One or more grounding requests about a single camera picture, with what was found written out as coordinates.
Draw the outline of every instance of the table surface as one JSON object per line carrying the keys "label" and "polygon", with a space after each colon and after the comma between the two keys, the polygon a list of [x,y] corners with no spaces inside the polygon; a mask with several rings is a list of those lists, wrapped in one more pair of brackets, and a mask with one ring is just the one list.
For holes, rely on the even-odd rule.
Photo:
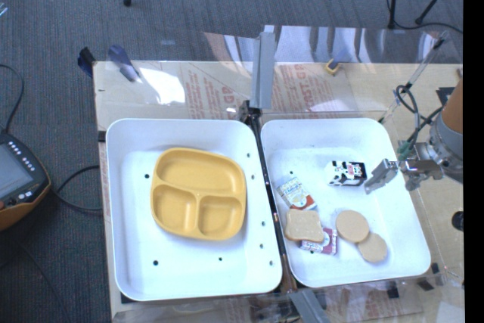
{"label": "table surface", "polygon": [[[141,76],[141,82],[129,82],[113,62],[94,63],[100,138],[103,138],[111,123],[122,118],[234,120],[242,103],[250,99],[252,73],[250,65],[244,62],[133,61],[133,64]],[[379,119],[387,115],[385,127],[395,149],[398,140],[409,136],[414,125],[413,114],[403,107],[394,111],[389,107],[394,104],[393,91],[396,86],[405,84],[415,74],[418,64],[344,63],[334,75],[325,71],[324,65],[276,63],[272,106],[264,110],[262,117],[304,119],[363,113]],[[420,113],[428,115],[439,107],[441,102],[436,91],[455,87],[461,76],[461,64],[429,64],[412,86]],[[425,138],[426,133],[422,131],[419,141]],[[245,297],[216,301],[122,303],[113,273],[106,144],[102,141],[99,142],[99,154],[110,306],[114,321],[119,317],[127,319],[123,321],[130,321],[130,313],[141,312],[145,321],[156,321],[156,316],[162,311],[163,316],[168,316],[166,308],[173,305],[185,309],[188,305],[193,306],[200,311],[200,316],[208,314],[207,319],[214,316],[227,318],[229,314],[231,317],[227,321],[247,321],[250,302]],[[418,190],[411,191],[411,198],[429,245],[432,263],[438,266],[439,271],[433,273],[436,270],[434,266],[424,278],[399,281],[397,306],[389,304],[388,300],[379,302],[375,299],[376,294],[372,292],[378,288],[378,284],[353,284],[326,290],[326,313],[331,321],[395,321],[391,317],[395,315],[398,315],[398,321],[403,322],[464,321],[464,290],[461,286],[464,281],[464,233],[451,225],[452,215],[464,209],[463,185],[447,177],[439,181],[428,179],[421,183]],[[372,297],[372,303],[378,309],[373,315],[368,309]]]}

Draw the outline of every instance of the beige disc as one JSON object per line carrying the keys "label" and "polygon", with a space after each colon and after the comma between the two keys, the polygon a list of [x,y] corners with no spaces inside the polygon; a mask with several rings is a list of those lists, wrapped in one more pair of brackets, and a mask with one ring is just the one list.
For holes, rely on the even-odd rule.
{"label": "beige disc", "polygon": [[368,221],[354,210],[344,210],[336,218],[338,235],[351,242],[363,241],[370,232]]}
{"label": "beige disc", "polygon": [[370,233],[358,243],[358,249],[363,258],[369,262],[379,262],[385,259],[388,253],[385,240],[377,233]]}

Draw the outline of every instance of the handheld device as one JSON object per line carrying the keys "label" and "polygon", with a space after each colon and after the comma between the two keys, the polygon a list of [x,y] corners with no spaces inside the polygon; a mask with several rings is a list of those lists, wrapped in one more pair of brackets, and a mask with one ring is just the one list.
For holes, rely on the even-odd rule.
{"label": "handheld device", "polygon": [[30,213],[50,187],[33,152],[14,136],[0,134],[0,231]]}

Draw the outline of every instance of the yellow plate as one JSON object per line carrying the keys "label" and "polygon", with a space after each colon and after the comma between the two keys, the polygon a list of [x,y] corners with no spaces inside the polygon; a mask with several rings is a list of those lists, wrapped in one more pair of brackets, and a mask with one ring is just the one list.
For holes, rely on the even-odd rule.
{"label": "yellow plate", "polygon": [[225,240],[244,223],[247,186],[232,159],[192,148],[170,148],[154,168],[151,214],[166,231]]}

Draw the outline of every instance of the gray carpet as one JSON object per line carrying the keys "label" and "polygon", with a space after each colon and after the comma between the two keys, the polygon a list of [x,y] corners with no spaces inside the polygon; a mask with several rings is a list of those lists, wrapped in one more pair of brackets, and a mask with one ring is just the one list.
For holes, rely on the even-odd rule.
{"label": "gray carpet", "polygon": [[[397,0],[397,29],[415,27],[430,1]],[[9,132],[44,163],[55,188],[98,163],[92,79],[77,66],[84,47],[98,60],[107,58],[113,43],[135,60],[210,60],[197,32],[255,38],[267,24],[386,29],[389,23],[387,0],[133,0],[130,8],[123,0],[1,2],[8,11],[0,17],[0,64],[17,69],[25,82]],[[436,24],[421,30],[449,31],[452,44],[435,61],[462,63],[464,0],[438,0],[424,23]],[[0,125],[18,86],[14,74],[0,67]],[[98,171],[77,176],[62,195],[99,207]],[[66,314],[72,322],[110,321],[104,244],[98,213],[47,196],[36,211],[0,233],[0,322],[64,323]]]}

